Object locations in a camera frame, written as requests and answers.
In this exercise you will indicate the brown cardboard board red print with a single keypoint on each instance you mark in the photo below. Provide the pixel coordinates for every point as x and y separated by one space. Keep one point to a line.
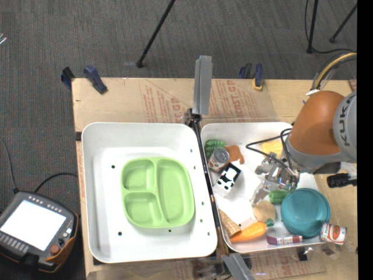
122 104

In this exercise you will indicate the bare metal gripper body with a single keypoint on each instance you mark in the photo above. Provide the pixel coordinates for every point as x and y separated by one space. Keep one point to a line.
281 176

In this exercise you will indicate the white plastic tray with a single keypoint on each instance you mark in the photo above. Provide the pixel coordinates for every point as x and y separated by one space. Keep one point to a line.
247 133
105 144

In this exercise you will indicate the black cylinder on white bracket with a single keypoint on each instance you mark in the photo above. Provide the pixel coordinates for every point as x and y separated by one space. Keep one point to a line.
338 180

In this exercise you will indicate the brown biscuit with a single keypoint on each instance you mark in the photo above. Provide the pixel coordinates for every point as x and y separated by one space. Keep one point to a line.
235 153

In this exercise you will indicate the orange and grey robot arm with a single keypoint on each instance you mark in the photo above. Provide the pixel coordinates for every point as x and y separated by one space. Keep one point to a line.
316 124

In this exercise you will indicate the green pea pods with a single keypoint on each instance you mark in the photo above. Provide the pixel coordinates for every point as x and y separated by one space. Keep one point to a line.
214 144

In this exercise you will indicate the tan waffle cone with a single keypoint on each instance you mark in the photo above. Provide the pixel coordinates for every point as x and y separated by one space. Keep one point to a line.
230 223

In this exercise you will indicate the teal bowl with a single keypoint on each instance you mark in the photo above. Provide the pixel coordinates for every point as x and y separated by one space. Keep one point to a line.
304 213

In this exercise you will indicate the yellow toy corn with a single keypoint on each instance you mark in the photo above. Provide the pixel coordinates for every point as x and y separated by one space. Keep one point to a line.
271 147

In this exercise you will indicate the white flat piece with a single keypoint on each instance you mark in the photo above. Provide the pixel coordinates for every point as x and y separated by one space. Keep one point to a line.
247 223

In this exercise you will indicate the orange carrot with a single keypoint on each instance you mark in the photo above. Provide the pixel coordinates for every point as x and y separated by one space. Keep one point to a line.
250 232

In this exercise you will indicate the green toy pepper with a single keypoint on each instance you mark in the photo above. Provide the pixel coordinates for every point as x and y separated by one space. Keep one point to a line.
277 197

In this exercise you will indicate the white and orange can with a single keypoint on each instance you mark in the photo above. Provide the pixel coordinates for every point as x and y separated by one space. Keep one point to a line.
333 233
218 160

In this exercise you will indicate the tan round cookie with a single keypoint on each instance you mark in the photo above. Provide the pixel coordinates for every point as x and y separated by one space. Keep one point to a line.
264 211

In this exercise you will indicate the black and white carton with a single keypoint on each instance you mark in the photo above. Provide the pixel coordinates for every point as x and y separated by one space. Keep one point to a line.
227 179

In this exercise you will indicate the green divided plate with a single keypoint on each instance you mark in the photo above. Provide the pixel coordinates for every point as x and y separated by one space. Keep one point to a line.
175 191

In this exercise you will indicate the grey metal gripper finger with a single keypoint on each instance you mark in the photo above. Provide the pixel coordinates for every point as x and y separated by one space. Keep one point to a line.
260 193
263 166

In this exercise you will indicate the thin black rod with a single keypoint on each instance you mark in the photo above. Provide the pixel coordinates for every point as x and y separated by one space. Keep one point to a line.
208 179

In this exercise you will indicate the purple and white carton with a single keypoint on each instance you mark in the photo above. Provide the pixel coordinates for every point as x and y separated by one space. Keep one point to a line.
284 240

